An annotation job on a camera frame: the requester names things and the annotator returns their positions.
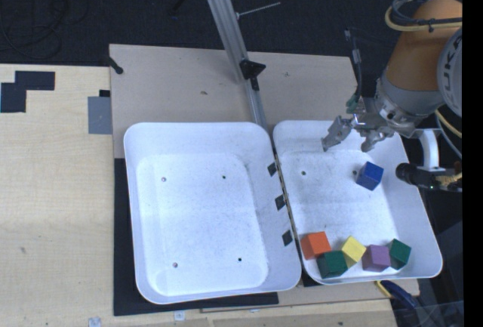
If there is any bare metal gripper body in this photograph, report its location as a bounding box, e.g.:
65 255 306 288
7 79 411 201
352 97 420 138

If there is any blue cube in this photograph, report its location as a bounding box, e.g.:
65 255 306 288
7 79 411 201
355 161 385 192

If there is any white plastic tray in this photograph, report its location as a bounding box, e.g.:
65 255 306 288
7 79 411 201
123 121 303 305
272 119 444 286

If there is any yellow cube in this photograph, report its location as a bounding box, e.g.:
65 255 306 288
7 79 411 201
340 235 368 269

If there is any orange cube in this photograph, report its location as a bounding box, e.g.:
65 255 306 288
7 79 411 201
300 230 332 261

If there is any green cube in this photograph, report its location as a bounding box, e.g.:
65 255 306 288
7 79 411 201
388 238 413 271
315 250 349 280

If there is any purple cube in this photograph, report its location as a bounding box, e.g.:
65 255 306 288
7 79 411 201
361 244 392 273

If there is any brown flat board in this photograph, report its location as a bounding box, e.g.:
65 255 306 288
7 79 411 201
109 44 421 310

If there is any black cylinder on white bracket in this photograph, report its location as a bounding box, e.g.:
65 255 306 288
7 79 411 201
395 128 463 193

